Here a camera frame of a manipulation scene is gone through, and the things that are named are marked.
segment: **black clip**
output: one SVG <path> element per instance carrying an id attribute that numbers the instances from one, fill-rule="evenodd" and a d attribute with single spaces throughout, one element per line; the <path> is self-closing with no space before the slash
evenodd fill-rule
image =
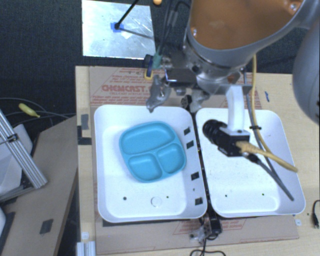
<path id="1" fill-rule="evenodd" d="M 15 142 L 18 139 L 19 139 L 19 136 L 18 136 L 18 134 L 15 133 L 15 134 L 12 134 L 11 136 L 7 137 L 6 140 L 0 142 L 0 145 L 4 144 L 6 142 L 9 142 L 9 143 Z"/>
<path id="2" fill-rule="evenodd" d="M 249 128 L 252 130 L 261 130 L 262 129 L 259 125 L 250 126 Z"/>

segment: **blue divided plate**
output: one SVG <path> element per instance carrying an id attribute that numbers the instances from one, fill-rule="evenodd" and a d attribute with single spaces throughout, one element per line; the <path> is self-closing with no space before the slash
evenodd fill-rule
<path id="1" fill-rule="evenodd" d="M 141 182 L 162 180 L 186 165 L 184 148 L 165 122 L 147 122 L 126 130 L 119 146 L 129 171 Z"/>

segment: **screw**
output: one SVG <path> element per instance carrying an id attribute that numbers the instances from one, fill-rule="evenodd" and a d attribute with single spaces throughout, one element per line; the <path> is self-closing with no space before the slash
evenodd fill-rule
<path id="1" fill-rule="evenodd" d="M 291 8 L 293 11 L 296 11 L 296 10 L 297 10 L 297 4 L 296 4 L 296 3 L 290 4 L 290 8 Z"/>
<path id="2" fill-rule="evenodd" d="M 194 65 L 191 69 L 195 74 L 199 74 L 200 73 L 200 67 L 197 66 L 197 65 Z"/>

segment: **wooden table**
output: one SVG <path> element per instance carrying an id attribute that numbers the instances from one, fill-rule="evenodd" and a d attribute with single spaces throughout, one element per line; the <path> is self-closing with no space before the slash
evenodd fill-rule
<path id="1" fill-rule="evenodd" d="M 309 120 L 300 110 L 294 97 L 292 76 L 289 74 L 257 74 L 257 91 L 261 106 L 279 115 L 287 136 L 287 141 L 304 192 L 306 207 L 295 218 L 302 223 L 298 226 L 298 240 L 257 242 L 207 247 L 209 251 L 221 250 L 228 256 L 316 256 L 320 253 L 320 231 L 315 229 L 311 220 L 313 202 L 320 196 L 319 177 L 319 126 Z M 81 126 L 81 116 L 90 113 L 89 68 L 76 68 L 77 125 Z M 82 131 L 82 137 L 91 137 L 90 127 Z M 82 242 L 96 239 L 94 213 L 93 163 L 90 145 L 78 147 L 79 155 L 79 198 L 80 230 Z M 189 255 L 190 248 L 158 250 L 130 253 L 130 255 L 180 256 Z"/>
<path id="2" fill-rule="evenodd" d="M 2 256 L 58 254 L 78 181 L 76 117 L 41 132 L 33 159 L 48 183 L 3 207 L 15 215 Z"/>

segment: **white plastic tray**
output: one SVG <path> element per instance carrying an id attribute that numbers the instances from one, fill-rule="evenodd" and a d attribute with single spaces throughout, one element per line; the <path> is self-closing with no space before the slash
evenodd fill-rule
<path id="1" fill-rule="evenodd" d="M 257 110 L 256 118 L 262 127 L 261 135 L 271 151 L 293 165 L 280 118 L 268 110 Z M 219 215 L 226 218 L 289 215 L 299 214 L 304 210 L 306 202 L 296 173 L 271 161 L 282 182 L 294 197 L 294 201 L 291 201 L 260 166 L 243 157 L 227 157 L 216 145 L 211 144 L 202 132 L 204 123 L 209 119 L 227 123 L 228 110 L 203 108 L 196 114 L 211 204 Z M 246 112 L 244 127 L 251 132 L 250 142 L 257 145 L 250 126 L 249 115 Z M 259 158 L 266 164 L 263 156 Z"/>
<path id="2" fill-rule="evenodd" d="M 119 138 L 125 130 L 152 121 L 165 122 L 174 129 L 184 147 L 186 165 L 173 176 L 143 183 L 127 169 Z M 103 105 L 94 113 L 94 126 L 102 218 L 123 223 L 193 219 L 205 214 L 207 200 L 193 121 L 186 110 L 157 107 L 151 114 L 145 106 Z"/>

